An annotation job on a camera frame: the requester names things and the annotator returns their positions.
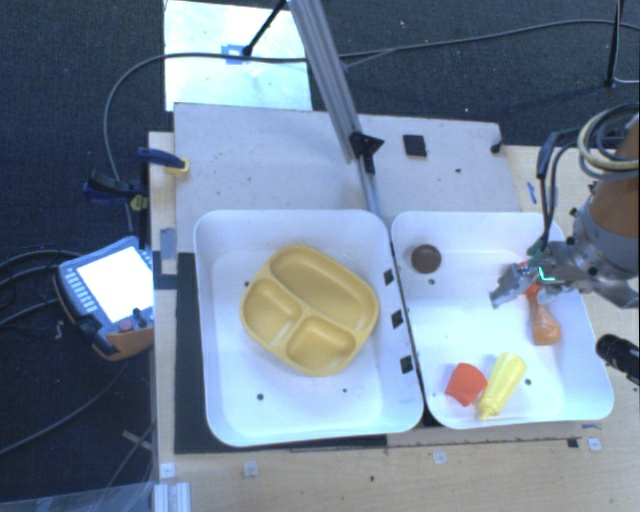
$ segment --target black square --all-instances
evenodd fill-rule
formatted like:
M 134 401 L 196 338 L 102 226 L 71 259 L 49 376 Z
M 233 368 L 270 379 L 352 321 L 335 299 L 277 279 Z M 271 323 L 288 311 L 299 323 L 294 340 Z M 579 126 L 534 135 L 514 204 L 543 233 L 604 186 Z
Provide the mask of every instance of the black square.
M 403 135 L 404 151 L 408 156 L 427 156 L 427 145 L 422 135 Z

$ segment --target black floor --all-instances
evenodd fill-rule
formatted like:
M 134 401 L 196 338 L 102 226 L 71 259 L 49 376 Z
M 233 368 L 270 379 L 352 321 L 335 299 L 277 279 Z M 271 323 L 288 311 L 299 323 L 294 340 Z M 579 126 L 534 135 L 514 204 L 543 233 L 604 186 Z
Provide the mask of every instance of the black floor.
M 115 81 L 163 52 L 163 1 L 0 2 L 0 265 L 32 246 L 90 252 L 126 234 L 120 207 L 84 203 L 88 174 L 109 172 L 102 113 Z M 275 1 L 219 2 L 272 7 Z M 363 113 L 499 123 L 509 144 L 541 144 L 615 105 L 638 101 L 638 86 L 603 86 L 614 2 L 583 0 L 325 0 L 339 53 L 467 38 L 549 22 L 583 20 L 484 42 L 396 52 L 348 69 Z M 640 5 L 623 21 L 640 25 Z M 623 29 L 618 75 L 638 78 L 638 31 Z M 312 87 L 315 108 L 322 108 Z M 111 139 L 126 180 L 150 130 L 170 129 L 163 68 L 128 81 L 113 105 Z M 11 274 L 50 258 L 13 265 Z M 47 297 L 48 275 L 0 289 L 0 322 Z M 9 277 L 7 269 L 0 281 Z M 66 416 L 99 393 L 122 364 L 107 363 L 68 326 L 53 339 L 60 311 L 0 329 L 0 451 Z M 26 329 L 40 327 L 41 330 Z M 66 425 L 0 456 L 0 502 L 102 488 L 132 444 L 124 430 L 149 426 L 148 359 L 130 361 L 116 385 Z M 143 479 L 140 450 L 115 484 Z

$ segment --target yellow plate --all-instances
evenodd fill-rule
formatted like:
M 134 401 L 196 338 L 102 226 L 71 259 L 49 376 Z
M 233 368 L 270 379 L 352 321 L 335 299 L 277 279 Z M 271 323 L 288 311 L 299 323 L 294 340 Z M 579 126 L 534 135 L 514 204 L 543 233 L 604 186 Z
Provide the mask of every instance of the yellow plate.
M 313 376 L 342 370 L 380 311 L 372 288 L 307 245 L 288 245 L 263 265 L 240 303 L 245 330 L 280 359 Z

